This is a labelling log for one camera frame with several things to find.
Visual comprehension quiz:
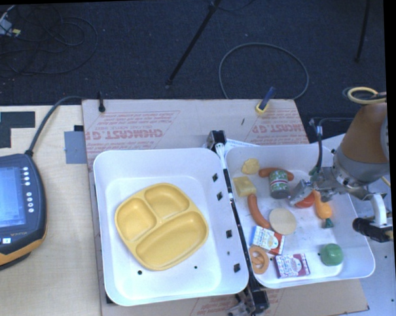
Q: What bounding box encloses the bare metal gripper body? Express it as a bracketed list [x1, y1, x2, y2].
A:
[310, 164, 369, 203]

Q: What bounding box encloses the red orange tomato slice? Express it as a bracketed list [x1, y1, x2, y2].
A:
[294, 192, 317, 210]

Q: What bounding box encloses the orange carrot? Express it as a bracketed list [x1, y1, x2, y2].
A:
[312, 188, 335, 230]

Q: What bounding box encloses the green and white can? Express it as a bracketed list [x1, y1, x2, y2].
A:
[267, 168, 291, 200]

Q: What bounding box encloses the round tan biscuit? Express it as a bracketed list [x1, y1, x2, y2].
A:
[268, 207, 298, 237]

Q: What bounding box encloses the orange sausage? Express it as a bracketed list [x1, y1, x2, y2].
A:
[246, 192, 272, 230]
[258, 166, 295, 183]

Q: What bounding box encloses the white plastic tray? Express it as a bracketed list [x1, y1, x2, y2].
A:
[92, 143, 251, 308]
[224, 140, 378, 292]

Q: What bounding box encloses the yellow crinkled chip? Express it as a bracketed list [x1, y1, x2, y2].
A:
[241, 157, 261, 177]

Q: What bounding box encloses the yellow cheese wedge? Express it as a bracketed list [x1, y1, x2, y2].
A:
[232, 175, 258, 198]

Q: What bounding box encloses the white and orange carton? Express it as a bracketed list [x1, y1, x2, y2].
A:
[248, 224, 287, 257]

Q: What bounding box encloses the green apple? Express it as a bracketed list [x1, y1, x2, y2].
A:
[319, 242, 345, 267]

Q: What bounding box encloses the thin black and white rod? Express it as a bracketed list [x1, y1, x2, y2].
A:
[215, 141, 259, 296]

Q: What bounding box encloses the dark red and white carton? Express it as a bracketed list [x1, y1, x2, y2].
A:
[273, 252, 312, 280]

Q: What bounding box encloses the orange pretzel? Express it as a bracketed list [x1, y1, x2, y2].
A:
[247, 245, 271, 275]

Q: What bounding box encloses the yellow divided plate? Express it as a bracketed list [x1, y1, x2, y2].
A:
[112, 180, 212, 274]

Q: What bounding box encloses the brown cardboard board red print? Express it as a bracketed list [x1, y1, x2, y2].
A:
[80, 87, 370, 316]

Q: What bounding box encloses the black cylinder on white bracket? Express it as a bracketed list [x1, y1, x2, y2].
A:
[350, 192, 394, 245]

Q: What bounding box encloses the black block with thin wires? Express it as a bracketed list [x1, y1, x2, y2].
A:
[235, 289, 270, 316]
[206, 130, 227, 151]

